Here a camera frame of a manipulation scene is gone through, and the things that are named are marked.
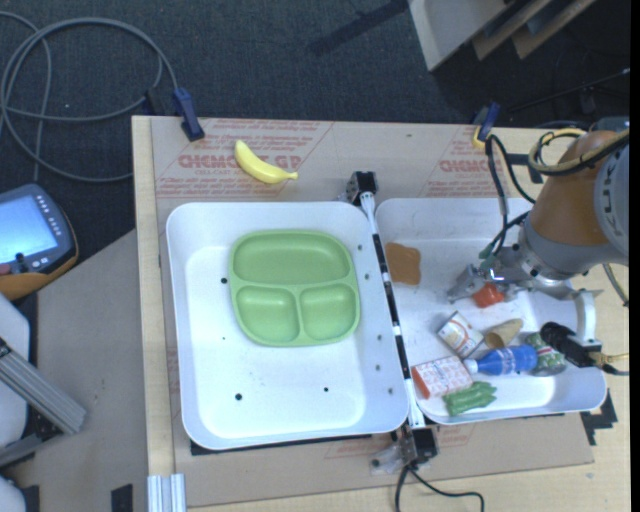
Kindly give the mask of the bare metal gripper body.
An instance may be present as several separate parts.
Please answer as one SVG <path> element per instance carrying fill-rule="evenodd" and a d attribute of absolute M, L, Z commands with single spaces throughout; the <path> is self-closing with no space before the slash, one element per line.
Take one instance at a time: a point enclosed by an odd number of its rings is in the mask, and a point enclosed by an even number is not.
<path fill-rule="evenodd" d="M 499 287 L 501 282 L 530 280 L 531 290 L 557 300 L 572 300 L 575 297 L 569 279 L 571 274 L 546 265 L 527 245 L 514 244 L 491 254 L 480 269 L 486 280 Z"/>

